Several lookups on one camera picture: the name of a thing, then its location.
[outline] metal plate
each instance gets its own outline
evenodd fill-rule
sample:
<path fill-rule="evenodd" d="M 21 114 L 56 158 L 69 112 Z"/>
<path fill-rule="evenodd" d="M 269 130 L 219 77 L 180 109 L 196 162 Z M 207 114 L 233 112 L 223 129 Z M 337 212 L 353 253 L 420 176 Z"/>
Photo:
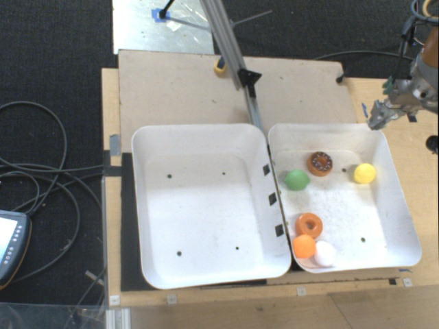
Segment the metal plate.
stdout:
<path fill-rule="evenodd" d="M 173 20 L 157 22 L 152 10 L 164 8 L 168 1 L 112 0 L 114 54 L 129 49 L 213 55 L 212 34 L 200 2 L 175 0 L 169 9 Z"/>

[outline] empty white tray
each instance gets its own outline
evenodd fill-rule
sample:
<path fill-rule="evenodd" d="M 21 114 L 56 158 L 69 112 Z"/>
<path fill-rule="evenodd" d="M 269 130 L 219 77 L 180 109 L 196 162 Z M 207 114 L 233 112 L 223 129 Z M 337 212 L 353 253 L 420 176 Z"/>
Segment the empty white tray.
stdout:
<path fill-rule="evenodd" d="M 296 218 L 312 212 L 323 222 L 316 240 L 337 250 L 335 264 L 327 268 L 312 257 L 295 257 L 303 269 L 323 273 L 411 266 L 420 260 L 420 243 L 382 132 L 366 124 L 278 124 L 270 130 L 269 142 L 291 238 L 296 236 Z M 325 177 L 307 170 L 306 161 L 315 151 L 333 159 L 332 172 Z M 353 181 L 353 169 L 363 162 L 377 170 L 371 184 Z M 283 180 L 292 169 L 309 174 L 305 190 L 286 187 Z"/>
<path fill-rule="evenodd" d="M 141 266 L 159 289 L 275 278 L 292 260 L 264 135 L 163 125 L 132 138 Z"/>

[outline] tray containing toy food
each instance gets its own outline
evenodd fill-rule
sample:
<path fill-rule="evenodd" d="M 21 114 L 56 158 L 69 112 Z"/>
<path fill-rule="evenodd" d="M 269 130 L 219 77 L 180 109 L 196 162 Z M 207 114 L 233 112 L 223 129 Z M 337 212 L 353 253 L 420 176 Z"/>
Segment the tray containing toy food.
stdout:
<path fill-rule="evenodd" d="M 383 133 L 278 124 L 268 135 L 293 255 L 324 273 L 415 265 L 421 247 Z"/>

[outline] black carpet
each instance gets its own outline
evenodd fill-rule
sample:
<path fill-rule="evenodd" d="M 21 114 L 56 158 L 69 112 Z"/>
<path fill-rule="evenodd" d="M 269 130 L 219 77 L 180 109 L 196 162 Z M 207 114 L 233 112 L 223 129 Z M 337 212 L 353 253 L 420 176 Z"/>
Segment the black carpet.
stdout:
<path fill-rule="evenodd" d="M 273 10 L 235 28 L 244 55 L 306 59 L 353 49 L 397 52 L 410 2 L 224 0 L 234 21 Z M 420 38 L 424 36 L 420 28 Z M 382 56 L 337 60 L 351 77 L 386 78 L 396 65 L 396 59 Z M 69 139 L 66 168 L 103 162 L 100 70 L 114 66 L 111 0 L 0 0 L 0 106 L 35 101 L 53 110 Z M 29 106 L 5 109 L 0 112 L 0 130 L 2 158 L 59 165 L 61 131 L 43 111 Z M 100 178 L 87 182 L 99 195 Z M 0 291 L 0 302 L 75 304 L 91 283 L 85 271 L 102 270 L 99 207 L 84 189 L 72 186 L 71 191 L 82 212 L 77 241 L 53 267 Z M 3 180 L 0 209 L 12 209 L 33 194 L 25 178 Z M 31 243 L 17 278 L 46 264 L 68 245 L 75 218 L 73 203 L 65 195 L 51 195 L 33 218 Z M 101 291 L 95 287 L 84 304 L 95 304 Z"/>

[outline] donut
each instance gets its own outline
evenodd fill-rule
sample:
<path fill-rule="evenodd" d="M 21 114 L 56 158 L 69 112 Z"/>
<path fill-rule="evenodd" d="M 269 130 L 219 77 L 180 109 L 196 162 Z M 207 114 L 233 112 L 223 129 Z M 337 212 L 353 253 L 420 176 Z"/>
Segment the donut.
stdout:
<path fill-rule="evenodd" d="M 307 166 L 312 174 L 324 177 L 332 170 L 332 158 L 324 152 L 317 151 L 308 157 Z"/>
<path fill-rule="evenodd" d="M 317 238 L 322 234 L 323 223 L 322 220 L 315 214 L 307 212 L 299 216 L 294 224 L 297 235 L 306 234 L 313 238 Z"/>

